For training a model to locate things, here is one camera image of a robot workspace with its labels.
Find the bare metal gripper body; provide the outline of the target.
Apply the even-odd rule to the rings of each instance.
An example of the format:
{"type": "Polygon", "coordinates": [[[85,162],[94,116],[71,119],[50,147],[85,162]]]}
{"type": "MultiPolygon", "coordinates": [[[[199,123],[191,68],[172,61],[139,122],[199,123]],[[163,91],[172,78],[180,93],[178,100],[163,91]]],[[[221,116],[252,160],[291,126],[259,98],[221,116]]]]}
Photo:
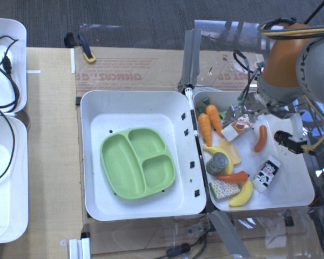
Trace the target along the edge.
{"type": "Polygon", "coordinates": [[[286,104],[281,104],[274,99],[270,99],[257,92],[250,92],[244,99],[244,103],[241,106],[244,113],[262,115],[271,114],[278,118],[288,118],[289,110],[286,109],[286,104]]]}

